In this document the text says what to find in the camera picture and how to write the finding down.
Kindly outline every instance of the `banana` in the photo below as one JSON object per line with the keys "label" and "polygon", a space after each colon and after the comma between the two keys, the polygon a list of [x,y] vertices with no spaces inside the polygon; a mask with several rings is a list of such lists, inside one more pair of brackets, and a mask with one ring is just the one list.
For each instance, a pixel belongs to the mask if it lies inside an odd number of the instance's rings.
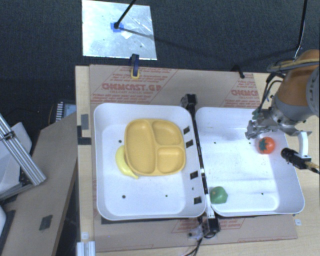
{"label": "banana", "polygon": [[116,153],[115,153],[115,162],[118,166],[119,170],[122,172],[122,174],[131,176],[135,179],[138,179],[139,176],[135,175],[131,168],[127,165],[125,160],[125,146],[120,146]]}

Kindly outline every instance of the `wooden surface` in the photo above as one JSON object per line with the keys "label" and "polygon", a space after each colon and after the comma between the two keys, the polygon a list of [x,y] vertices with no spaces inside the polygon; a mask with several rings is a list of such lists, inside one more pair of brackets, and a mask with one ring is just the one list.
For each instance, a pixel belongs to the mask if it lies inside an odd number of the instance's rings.
{"label": "wooden surface", "polygon": [[[268,74],[255,73],[254,78],[259,91],[262,95],[265,86],[265,80]],[[79,66],[76,68],[76,95],[77,104],[81,103],[77,109],[78,117],[81,114],[90,113],[89,109],[89,67]],[[319,119],[312,117],[304,124],[298,125],[299,129],[311,130],[313,133],[309,137],[309,155],[312,156],[314,163],[319,164]],[[296,137],[287,137],[289,147],[299,148]],[[93,240],[93,221],[92,221],[92,182],[90,181],[91,162],[88,159],[90,150],[88,146],[78,147],[79,161],[79,182],[80,182],[80,217],[81,232],[88,232],[89,240]],[[301,220],[302,225],[297,226],[298,239],[263,241],[263,242],[246,242],[234,244],[215,244],[201,246],[199,256],[255,256],[255,255],[318,255],[320,251],[320,208],[319,208],[319,175],[308,170],[297,170],[299,181],[305,198],[305,208],[294,218]],[[97,253],[97,256],[183,256],[190,252],[193,247],[174,247],[161,249],[144,249],[130,251],[115,251]]]}
{"label": "wooden surface", "polygon": [[[47,179],[4,205],[15,216],[3,256],[56,255],[76,177],[76,115],[43,129],[32,158]],[[50,215],[50,227],[39,230],[43,217]]]}

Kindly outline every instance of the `red tomato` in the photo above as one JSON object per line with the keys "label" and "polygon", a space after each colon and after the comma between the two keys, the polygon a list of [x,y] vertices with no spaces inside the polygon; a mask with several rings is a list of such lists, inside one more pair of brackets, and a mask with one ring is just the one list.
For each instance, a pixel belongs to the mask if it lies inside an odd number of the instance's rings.
{"label": "red tomato", "polygon": [[258,149],[261,154],[270,154],[275,149],[275,141],[270,137],[259,140]]}

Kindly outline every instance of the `silver square panel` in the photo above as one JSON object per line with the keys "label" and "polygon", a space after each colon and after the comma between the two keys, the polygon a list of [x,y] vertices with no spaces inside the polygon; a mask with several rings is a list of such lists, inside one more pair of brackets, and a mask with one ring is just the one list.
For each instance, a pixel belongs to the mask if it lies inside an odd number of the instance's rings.
{"label": "silver square panel", "polygon": [[143,60],[157,60],[150,7],[133,5],[120,23],[113,24],[128,4],[82,0],[83,55],[129,59],[138,54]]}

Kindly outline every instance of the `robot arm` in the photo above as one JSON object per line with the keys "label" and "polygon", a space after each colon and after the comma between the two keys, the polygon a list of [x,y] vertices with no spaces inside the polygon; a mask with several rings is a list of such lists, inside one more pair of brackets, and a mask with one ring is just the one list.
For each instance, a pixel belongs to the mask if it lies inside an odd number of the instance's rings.
{"label": "robot arm", "polygon": [[[316,115],[319,117],[319,55],[319,50],[308,50],[294,62],[286,61],[268,69],[272,73],[266,81],[267,86],[264,90],[261,105],[253,112],[253,118],[249,121],[245,133],[247,139],[254,139],[262,133],[277,130],[281,130],[290,136],[298,136],[301,146],[299,153],[290,151],[292,157],[289,157],[288,152],[283,154],[283,157],[291,163],[296,159],[296,156],[304,162],[311,161],[309,156],[304,157],[307,154],[302,154],[303,151],[306,151],[306,149],[303,149],[303,145],[307,147],[308,152],[308,138],[303,133],[309,135],[311,131],[299,131],[295,128],[295,125],[304,122],[310,116]],[[272,98],[271,106],[268,109],[262,109],[262,104],[270,91],[268,84],[275,76],[282,76],[284,79],[282,82],[278,81],[281,82],[281,85]],[[293,165],[300,169],[306,167],[310,169],[308,165],[295,163]]]}

